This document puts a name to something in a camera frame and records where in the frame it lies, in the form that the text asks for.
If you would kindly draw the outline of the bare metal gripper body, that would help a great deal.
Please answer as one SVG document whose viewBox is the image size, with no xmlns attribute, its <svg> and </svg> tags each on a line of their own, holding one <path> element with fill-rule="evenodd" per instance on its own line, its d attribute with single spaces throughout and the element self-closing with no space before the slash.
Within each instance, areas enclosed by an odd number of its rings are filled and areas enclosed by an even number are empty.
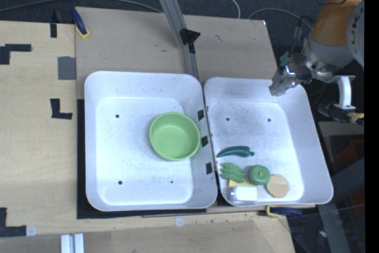
<svg viewBox="0 0 379 253">
<path fill-rule="evenodd" d="M 277 85 L 307 84 L 313 79 L 330 83 L 340 68 L 340 57 L 336 53 L 286 52 L 279 59 Z"/>
</svg>

